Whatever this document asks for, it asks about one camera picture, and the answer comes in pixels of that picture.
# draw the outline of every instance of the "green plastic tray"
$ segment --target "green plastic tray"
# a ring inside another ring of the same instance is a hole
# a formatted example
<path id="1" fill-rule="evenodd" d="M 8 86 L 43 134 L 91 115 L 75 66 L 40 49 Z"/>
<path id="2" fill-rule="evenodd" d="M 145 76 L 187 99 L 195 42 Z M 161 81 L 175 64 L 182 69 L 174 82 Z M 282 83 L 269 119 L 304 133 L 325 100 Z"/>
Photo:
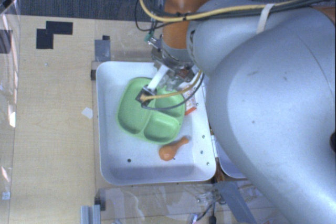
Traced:
<path id="1" fill-rule="evenodd" d="M 151 79 L 132 79 L 121 97 L 117 110 L 118 126 L 125 133 L 139 139 L 156 143 L 168 144 L 178 135 L 185 113 L 185 104 L 167 111 L 153 111 L 143 109 L 135 100 L 144 85 Z M 158 94 L 169 93 L 165 89 L 158 89 Z M 168 98 L 154 99 L 150 107 L 164 108 L 183 102 L 181 94 Z"/>

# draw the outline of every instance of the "wooden spoon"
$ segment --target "wooden spoon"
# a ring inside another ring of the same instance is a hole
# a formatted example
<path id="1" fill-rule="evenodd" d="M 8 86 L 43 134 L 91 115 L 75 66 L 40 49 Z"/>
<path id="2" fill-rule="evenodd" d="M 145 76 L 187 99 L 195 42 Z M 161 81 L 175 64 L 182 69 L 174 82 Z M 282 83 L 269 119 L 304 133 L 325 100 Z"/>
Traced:
<path id="1" fill-rule="evenodd" d="M 187 144 L 188 142 L 189 142 L 189 139 L 184 136 L 175 143 L 163 146 L 159 150 L 160 158 L 164 161 L 170 161 L 171 159 L 175 157 L 176 152 L 180 148 L 180 146 Z"/>

